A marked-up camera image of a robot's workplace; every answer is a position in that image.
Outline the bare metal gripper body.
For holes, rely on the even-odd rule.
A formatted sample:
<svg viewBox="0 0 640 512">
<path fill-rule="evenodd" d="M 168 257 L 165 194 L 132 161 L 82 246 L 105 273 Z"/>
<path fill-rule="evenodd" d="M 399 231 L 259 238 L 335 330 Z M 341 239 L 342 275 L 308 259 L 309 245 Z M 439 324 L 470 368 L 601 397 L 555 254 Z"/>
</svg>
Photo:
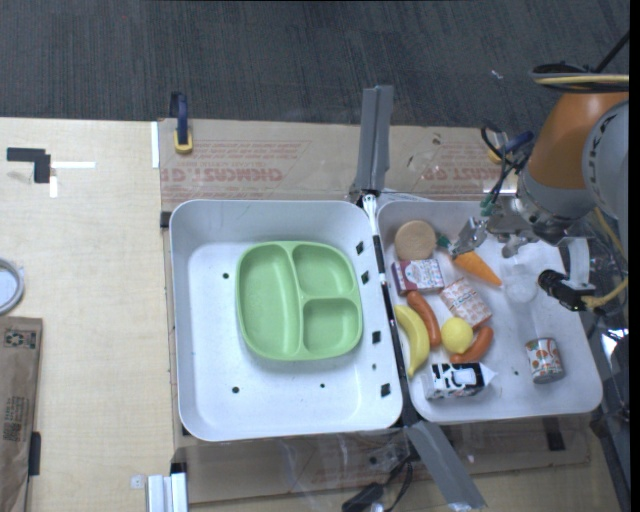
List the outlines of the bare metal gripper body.
<svg viewBox="0 0 640 512">
<path fill-rule="evenodd" d="M 529 199 L 516 195 L 500 196 L 487 221 L 488 231 L 495 236 L 542 240 L 557 245 L 571 227 L 571 220 L 557 217 Z"/>
</svg>

